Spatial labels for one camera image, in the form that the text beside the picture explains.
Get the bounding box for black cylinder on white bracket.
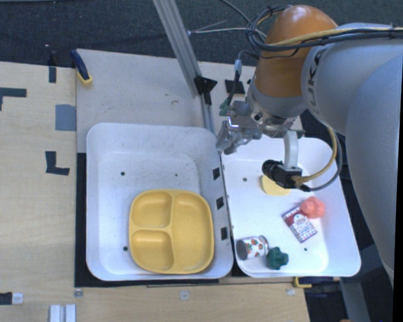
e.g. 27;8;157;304
260;129;306;191

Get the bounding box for yellow divided plate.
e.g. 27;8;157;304
126;187;218;277

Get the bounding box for black block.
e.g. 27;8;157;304
224;79;247;95

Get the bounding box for strawberry print can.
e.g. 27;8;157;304
234;233;270;263

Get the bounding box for red and white carton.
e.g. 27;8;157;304
280;205;320;245

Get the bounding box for green broccoli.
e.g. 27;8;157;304
266;245;290;271

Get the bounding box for white plastic tray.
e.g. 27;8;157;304
214;132;368;284
80;121;241;288

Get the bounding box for pink lumpy toy food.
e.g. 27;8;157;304
299;195;326;221

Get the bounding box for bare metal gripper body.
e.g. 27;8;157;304
226;99;300;143

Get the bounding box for yellow round biscuit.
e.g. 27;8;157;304
260;174;293;197

